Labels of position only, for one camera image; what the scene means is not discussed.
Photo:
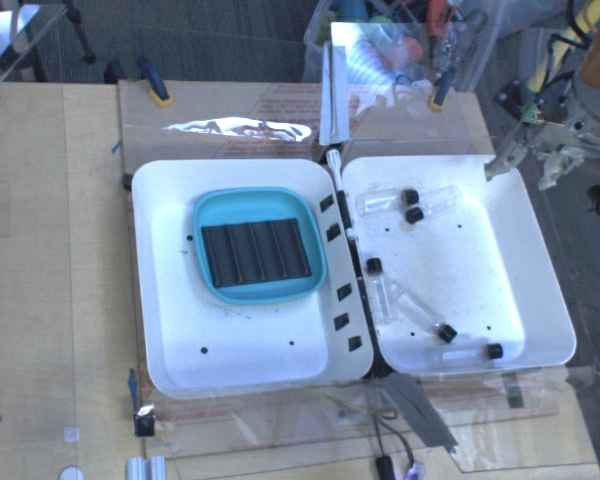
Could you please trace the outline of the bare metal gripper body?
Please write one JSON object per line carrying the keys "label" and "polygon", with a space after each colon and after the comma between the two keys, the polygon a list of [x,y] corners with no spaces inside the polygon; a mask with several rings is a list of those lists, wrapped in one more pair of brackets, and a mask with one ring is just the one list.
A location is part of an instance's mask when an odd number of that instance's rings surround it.
{"label": "bare metal gripper body", "polygon": [[522,121],[525,143],[538,160],[600,159],[600,120],[584,114],[552,122],[543,118]]}

